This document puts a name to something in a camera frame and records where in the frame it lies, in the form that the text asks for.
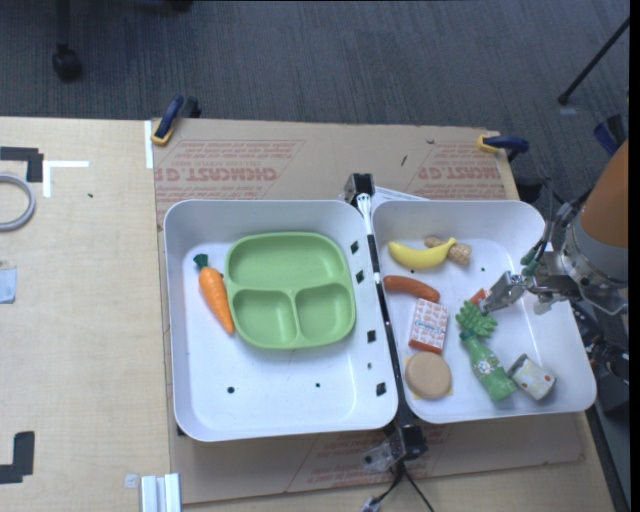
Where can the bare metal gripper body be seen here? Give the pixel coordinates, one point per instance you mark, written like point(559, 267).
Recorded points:
point(567, 285)

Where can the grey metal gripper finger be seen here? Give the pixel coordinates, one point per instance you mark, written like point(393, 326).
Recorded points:
point(506, 291)
point(543, 305)

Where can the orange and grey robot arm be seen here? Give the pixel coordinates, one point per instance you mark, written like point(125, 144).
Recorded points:
point(602, 210)

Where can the small orange block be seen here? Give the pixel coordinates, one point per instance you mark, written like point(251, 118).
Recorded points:
point(477, 296)

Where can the white plastic tray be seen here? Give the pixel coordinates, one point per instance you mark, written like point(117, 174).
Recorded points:
point(280, 390)
point(530, 340)

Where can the green broccoli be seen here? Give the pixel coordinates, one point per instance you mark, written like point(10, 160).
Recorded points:
point(475, 320)

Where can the tan peanut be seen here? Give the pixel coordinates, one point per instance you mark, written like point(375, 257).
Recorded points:
point(461, 253)

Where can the green bottle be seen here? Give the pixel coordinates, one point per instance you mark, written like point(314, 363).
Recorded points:
point(487, 370)

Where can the orange and white carton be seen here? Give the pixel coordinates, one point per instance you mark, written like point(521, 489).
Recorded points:
point(429, 326)

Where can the yellow banana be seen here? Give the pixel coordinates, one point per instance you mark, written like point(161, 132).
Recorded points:
point(420, 255)

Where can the orange sausage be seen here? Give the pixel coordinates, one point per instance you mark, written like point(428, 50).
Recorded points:
point(411, 288)

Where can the tan round bread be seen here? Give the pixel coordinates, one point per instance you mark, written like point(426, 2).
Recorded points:
point(428, 375)

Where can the thin black and white rod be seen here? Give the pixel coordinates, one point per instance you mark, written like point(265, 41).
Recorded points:
point(387, 325)

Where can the white paper sheet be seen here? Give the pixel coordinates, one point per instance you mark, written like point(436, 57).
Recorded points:
point(395, 194)

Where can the green divided plate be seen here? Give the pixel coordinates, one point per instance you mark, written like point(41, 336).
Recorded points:
point(290, 265)

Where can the brown cardboard board, red print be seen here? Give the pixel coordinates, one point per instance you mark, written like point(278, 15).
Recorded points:
point(320, 160)

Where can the orange carrot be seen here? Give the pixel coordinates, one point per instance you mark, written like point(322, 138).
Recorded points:
point(216, 296)

